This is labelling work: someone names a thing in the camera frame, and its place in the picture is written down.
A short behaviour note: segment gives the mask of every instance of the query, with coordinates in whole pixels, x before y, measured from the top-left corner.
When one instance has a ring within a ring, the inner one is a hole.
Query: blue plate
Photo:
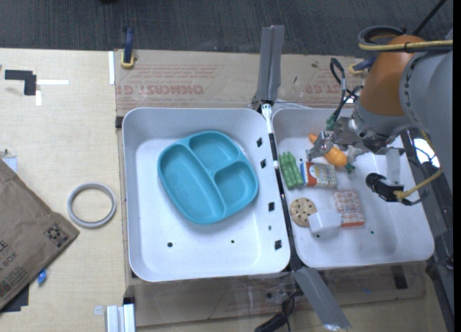
[[[258,192],[248,159],[219,131],[203,131],[170,145],[158,157],[157,170],[175,206],[202,225],[242,210]]]

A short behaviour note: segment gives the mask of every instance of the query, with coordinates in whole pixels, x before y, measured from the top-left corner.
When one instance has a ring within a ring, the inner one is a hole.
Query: light wood surface
[[[80,184],[99,181],[120,198],[115,129],[115,90],[107,52],[0,49],[0,149],[17,154],[18,174],[52,210],[68,218],[66,201]],[[4,79],[5,69],[33,71],[37,79],[69,80],[42,86],[42,105],[22,93],[23,81]],[[30,285],[29,305],[0,314],[0,331],[104,331],[95,307],[121,305],[125,292],[122,215],[104,227],[79,228],[80,236],[48,268],[40,287]],[[87,220],[109,210],[108,199],[87,192],[75,209]],[[430,279],[426,294],[410,300],[346,306],[350,331],[445,331]],[[270,316],[214,320],[140,331],[253,331]],[[312,310],[290,317],[292,331],[325,331]]]

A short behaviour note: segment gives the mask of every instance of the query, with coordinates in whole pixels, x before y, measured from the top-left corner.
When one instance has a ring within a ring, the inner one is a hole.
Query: white tray
[[[157,159],[164,148],[203,130],[219,130],[233,139],[259,182],[250,205],[211,225],[186,219],[166,195],[157,174]],[[122,131],[128,252],[138,277],[161,282],[273,274],[288,265],[285,220],[267,127],[260,114],[244,108],[138,108],[126,114]]]
[[[291,151],[299,162],[305,161],[305,150],[312,147],[308,133],[316,135],[325,127],[332,109],[280,109],[273,114],[277,151]],[[394,146],[402,146],[397,140]],[[313,160],[328,163],[324,157]],[[434,252],[434,239],[422,204],[404,206],[385,202],[365,184],[368,174],[375,172],[386,176],[387,164],[384,156],[371,153],[357,158],[356,169],[348,174],[345,169],[336,170],[337,190],[358,191],[365,224],[353,228],[338,228],[328,233],[313,234],[292,222],[297,253],[304,264],[317,269],[366,266],[409,261],[427,260]],[[415,186],[406,155],[400,157],[400,180],[404,189]],[[336,189],[301,187],[289,190],[285,185],[287,203],[297,197],[311,199],[317,209],[334,209],[333,192]],[[409,199],[418,198],[413,193]]]

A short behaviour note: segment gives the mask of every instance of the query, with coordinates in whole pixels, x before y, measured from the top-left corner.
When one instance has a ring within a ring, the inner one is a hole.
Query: brown paper bag
[[[0,309],[78,235],[0,159]]]

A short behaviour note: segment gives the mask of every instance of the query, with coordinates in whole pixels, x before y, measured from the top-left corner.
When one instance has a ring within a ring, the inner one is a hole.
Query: black cable
[[[426,18],[423,19],[423,22],[416,28],[416,30],[413,31],[412,35],[418,36],[419,32],[423,29],[424,26],[426,26],[426,23],[429,22],[429,20],[436,14],[436,12],[440,9],[441,6],[444,5],[446,1],[447,0],[440,0],[440,2],[437,3],[437,5],[426,16]]]

